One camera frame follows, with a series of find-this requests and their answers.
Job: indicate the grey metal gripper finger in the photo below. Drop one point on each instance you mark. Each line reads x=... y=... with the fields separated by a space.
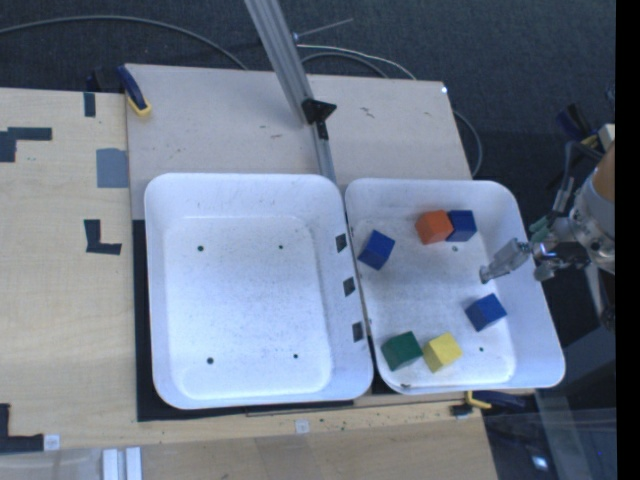
x=504 y=260
x=544 y=271

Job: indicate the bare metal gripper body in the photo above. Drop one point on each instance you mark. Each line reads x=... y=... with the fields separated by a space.
x=585 y=240

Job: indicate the blue cube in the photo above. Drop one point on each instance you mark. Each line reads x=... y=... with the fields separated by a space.
x=485 y=312
x=376 y=249
x=463 y=225

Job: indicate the orange cube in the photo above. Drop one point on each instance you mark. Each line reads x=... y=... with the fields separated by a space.
x=433 y=227

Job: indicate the white plastic tray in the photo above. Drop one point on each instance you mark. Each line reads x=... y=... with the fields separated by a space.
x=250 y=293
x=430 y=288

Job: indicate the yellow cube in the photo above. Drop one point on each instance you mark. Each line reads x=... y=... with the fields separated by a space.
x=442 y=351

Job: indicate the green cube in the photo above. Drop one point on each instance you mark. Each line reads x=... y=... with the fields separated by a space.
x=401 y=350

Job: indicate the pale wood board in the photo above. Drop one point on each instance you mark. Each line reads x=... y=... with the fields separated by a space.
x=225 y=123

